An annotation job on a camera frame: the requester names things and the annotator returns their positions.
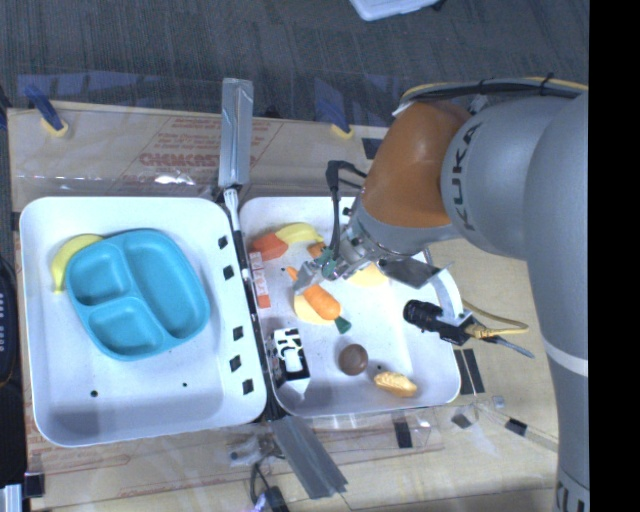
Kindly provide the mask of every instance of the plastic tray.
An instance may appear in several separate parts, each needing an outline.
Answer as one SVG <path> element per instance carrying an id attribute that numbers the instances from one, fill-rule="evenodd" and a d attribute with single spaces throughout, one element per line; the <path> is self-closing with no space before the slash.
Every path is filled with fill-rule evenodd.
<path id="1" fill-rule="evenodd" d="M 49 265 L 71 237 L 137 229 L 161 231 L 178 245 L 211 307 L 188 343 L 121 361 L 91 341 L 69 294 L 53 292 Z M 218 205 L 195 198 L 42 198 L 21 214 L 20 243 L 34 417 L 51 442 L 76 447 L 193 432 L 262 413 L 266 386 L 231 227 Z"/>
<path id="2" fill-rule="evenodd" d="M 343 198 L 340 210 L 352 203 L 353 198 Z M 341 223 L 347 221 L 342 215 Z M 329 243 L 333 207 L 328 197 L 259 197 L 242 207 L 240 222 L 248 248 L 257 237 L 293 222 L 310 223 Z M 342 316 L 353 327 L 341 335 L 333 324 L 302 322 L 293 311 L 292 281 L 284 269 L 299 268 L 308 260 L 310 243 L 292 243 L 280 258 L 263 262 L 271 301 L 270 308 L 258 310 L 263 334 L 268 337 L 278 329 L 298 327 L 310 372 L 304 393 L 286 385 L 275 390 L 280 404 L 292 415 L 319 417 L 430 407 L 453 400 L 460 390 L 460 372 L 452 345 L 437 334 L 422 333 L 402 316 L 410 299 L 437 304 L 433 287 L 415 290 L 387 281 L 366 288 L 344 280 L 324 281 L 322 286 L 341 303 Z M 363 345 L 369 355 L 367 369 L 357 376 L 348 376 L 338 367 L 340 350 L 350 343 Z M 409 377 L 418 386 L 416 395 L 398 398 L 378 389 L 373 377 L 384 370 Z"/>
<path id="3" fill-rule="evenodd" d="M 209 301 L 189 260 L 157 230 L 90 245 L 71 258 L 65 281 L 91 339 L 123 361 L 185 343 L 209 321 Z"/>

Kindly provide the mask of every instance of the yellow cable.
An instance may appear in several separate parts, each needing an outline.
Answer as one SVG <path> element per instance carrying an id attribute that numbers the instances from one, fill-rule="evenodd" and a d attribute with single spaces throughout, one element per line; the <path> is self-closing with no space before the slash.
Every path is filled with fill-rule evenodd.
<path id="1" fill-rule="evenodd" d="M 493 315 L 487 311 L 480 309 L 477 306 L 474 306 L 464 299 L 462 299 L 462 304 L 465 308 L 470 309 L 471 311 L 474 311 L 479 315 L 486 316 L 491 320 L 515 326 L 514 328 L 509 329 L 491 329 L 481 324 L 472 324 L 467 327 L 466 333 L 473 336 L 474 338 L 489 338 L 491 336 L 501 336 L 505 334 L 523 334 L 529 330 L 529 326 L 523 322 L 518 322 L 517 320 L 511 320 L 509 318 Z"/>

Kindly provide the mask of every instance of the white tray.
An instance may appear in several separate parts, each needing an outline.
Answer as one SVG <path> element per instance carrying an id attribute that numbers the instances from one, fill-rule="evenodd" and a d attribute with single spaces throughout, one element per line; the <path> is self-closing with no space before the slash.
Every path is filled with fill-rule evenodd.
<path id="1" fill-rule="evenodd" d="M 341 211 L 352 202 L 353 198 L 344 198 Z M 348 217 L 342 215 L 341 224 L 347 221 Z M 248 250 L 257 237 L 293 222 L 312 224 L 329 244 L 333 226 L 330 198 L 260 197 L 248 201 L 240 210 Z M 410 299 L 437 304 L 433 287 L 415 290 L 388 281 L 375 288 L 363 288 L 344 280 L 324 281 L 322 286 L 342 304 L 342 316 L 353 327 L 340 335 L 333 324 L 302 322 L 293 312 L 292 281 L 283 269 L 288 265 L 299 268 L 310 259 L 310 243 L 294 243 L 280 258 L 264 262 L 272 306 L 258 310 L 263 335 L 268 337 L 279 328 L 298 327 L 311 377 L 302 397 L 285 386 L 276 390 L 281 405 L 292 415 L 316 417 L 389 412 L 453 400 L 460 390 L 460 373 L 452 345 L 436 334 L 421 333 L 402 317 Z M 355 377 L 345 375 L 337 365 L 338 353 L 348 343 L 363 345 L 369 354 L 369 367 Z M 405 374 L 418 386 L 418 392 L 412 398 L 398 398 L 378 389 L 372 377 L 381 370 Z"/>
<path id="2" fill-rule="evenodd" d="M 211 317 L 192 340 L 123 362 L 95 346 L 66 293 L 53 293 L 49 265 L 73 236 L 138 228 L 161 230 L 178 244 L 204 285 Z M 178 434 L 248 423 L 263 411 L 266 386 L 231 229 L 218 205 L 48 197 L 24 209 L 20 239 L 34 416 L 51 442 L 72 447 Z M 227 266 L 234 272 L 228 280 Z"/>

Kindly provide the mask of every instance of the blue bowl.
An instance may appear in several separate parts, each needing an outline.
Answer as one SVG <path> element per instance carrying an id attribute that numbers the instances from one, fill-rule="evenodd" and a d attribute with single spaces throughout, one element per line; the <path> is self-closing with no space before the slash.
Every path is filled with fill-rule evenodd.
<path id="1" fill-rule="evenodd" d="M 65 283 L 91 339 L 115 359 L 170 350 L 209 321 L 209 300 L 193 267 L 157 230 L 127 231 L 79 251 Z"/>

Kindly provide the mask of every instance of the toy carrot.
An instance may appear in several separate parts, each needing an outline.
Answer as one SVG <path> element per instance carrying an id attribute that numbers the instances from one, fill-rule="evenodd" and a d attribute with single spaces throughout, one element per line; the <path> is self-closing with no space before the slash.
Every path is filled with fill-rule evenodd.
<path id="1" fill-rule="evenodd" d="M 298 271 L 293 267 L 287 267 L 287 273 L 294 281 L 298 279 Z M 342 306 L 327 290 L 319 284 L 309 286 L 302 295 L 313 310 L 324 320 L 333 320 L 340 334 L 351 329 L 351 323 L 340 316 Z"/>

